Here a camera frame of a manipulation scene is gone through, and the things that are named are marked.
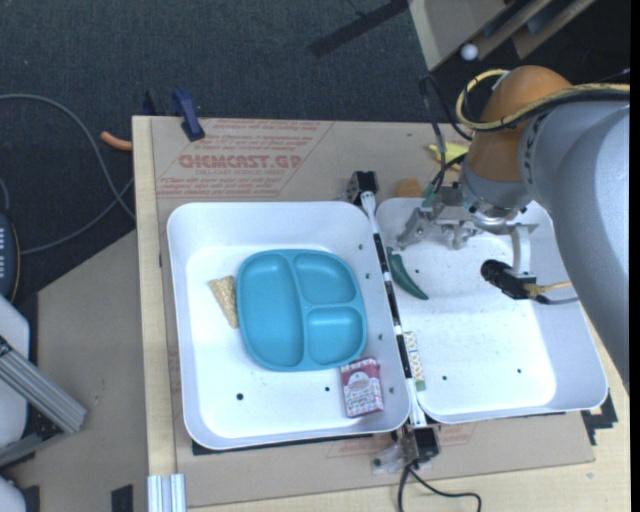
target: green chili pepper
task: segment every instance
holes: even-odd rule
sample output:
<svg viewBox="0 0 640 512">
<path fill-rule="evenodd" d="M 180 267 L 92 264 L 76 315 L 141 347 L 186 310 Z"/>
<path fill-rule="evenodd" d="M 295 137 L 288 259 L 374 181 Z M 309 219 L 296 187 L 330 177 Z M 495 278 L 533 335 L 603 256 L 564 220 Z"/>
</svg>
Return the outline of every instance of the green chili pepper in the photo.
<svg viewBox="0 0 640 512">
<path fill-rule="evenodd" d="M 428 300 L 429 296 L 424 293 L 420 287 L 411 279 L 407 269 L 404 268 L 402 256 L 393 253 L 392 247 L 387 247 L 387 259 L 389 260 L 389 269 L 393 281 L 405 292 L 410 293 L 414 297 L 421 300 Z"/>
</svg>

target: blue divided tray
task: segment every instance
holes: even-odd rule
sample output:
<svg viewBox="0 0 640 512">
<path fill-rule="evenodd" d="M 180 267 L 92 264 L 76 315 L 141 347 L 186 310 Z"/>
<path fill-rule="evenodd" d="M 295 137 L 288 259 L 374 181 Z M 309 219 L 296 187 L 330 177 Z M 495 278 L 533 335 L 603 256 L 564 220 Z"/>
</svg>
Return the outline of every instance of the blue divided tray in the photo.
<svg viewBox="0 0 640 512">
<path fill-rule="evenodd" d="M 256 253 L 238 271 L 236 296 L 245 346 L 266 368 L 335 368 L 364 349 L 360 288 L 349 266 L 331 253 Z"/>
</svg>

